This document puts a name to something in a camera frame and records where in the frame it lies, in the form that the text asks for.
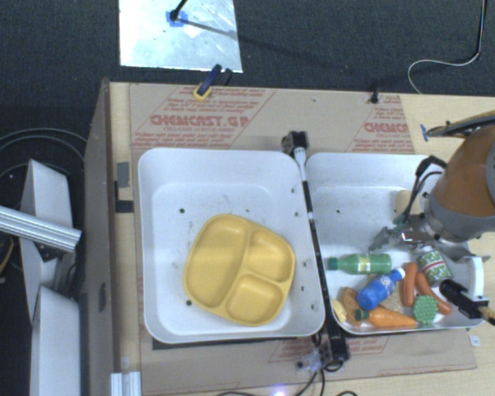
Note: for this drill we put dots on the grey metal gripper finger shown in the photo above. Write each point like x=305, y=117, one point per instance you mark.
x=383, y=238

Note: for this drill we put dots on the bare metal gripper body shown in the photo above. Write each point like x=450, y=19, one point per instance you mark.
x=425, y=227

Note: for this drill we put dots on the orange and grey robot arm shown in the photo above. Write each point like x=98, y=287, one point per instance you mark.
x=464, y=180

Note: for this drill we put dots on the green plastic bottle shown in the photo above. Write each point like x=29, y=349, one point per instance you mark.
x=361, y=263

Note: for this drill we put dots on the cream rounded block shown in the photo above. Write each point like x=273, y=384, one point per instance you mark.
x=404, y=201

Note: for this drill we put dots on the white plastic tray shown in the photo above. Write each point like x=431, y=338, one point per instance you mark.
x=354, y=213
x=214, y=180

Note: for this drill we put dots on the green and white can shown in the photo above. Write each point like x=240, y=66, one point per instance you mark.
x=435, y=264

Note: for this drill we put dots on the blue plastic bottle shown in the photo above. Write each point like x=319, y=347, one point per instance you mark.
x=377, y=291

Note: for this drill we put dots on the orange-red sausage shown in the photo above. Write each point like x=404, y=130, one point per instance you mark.
x=435, y=297
x=409, y=285

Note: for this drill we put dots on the beige bread slice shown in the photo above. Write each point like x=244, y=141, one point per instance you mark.
x=392, y=303

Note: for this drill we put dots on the thin black and white rod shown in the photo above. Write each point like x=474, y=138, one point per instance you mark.
x=313, y=225

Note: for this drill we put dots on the brown biscuit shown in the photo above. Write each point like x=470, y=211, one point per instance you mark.
x=349, y=301

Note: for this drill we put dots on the orange carrot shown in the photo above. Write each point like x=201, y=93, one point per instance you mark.
x=389, y=318

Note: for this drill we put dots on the green round broccoli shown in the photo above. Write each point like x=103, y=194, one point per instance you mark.
x=425, y=309

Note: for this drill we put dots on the yellow banana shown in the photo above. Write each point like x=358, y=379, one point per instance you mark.
x=338, y=311

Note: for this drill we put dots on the yellow divided plate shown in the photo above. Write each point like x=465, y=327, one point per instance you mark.
x=239, y=268

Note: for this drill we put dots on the brown cardboard board red print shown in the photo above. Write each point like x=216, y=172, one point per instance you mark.
x=247, y=114

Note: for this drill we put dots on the black cylinder on white bracket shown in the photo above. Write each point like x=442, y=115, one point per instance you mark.
x=462, y=297

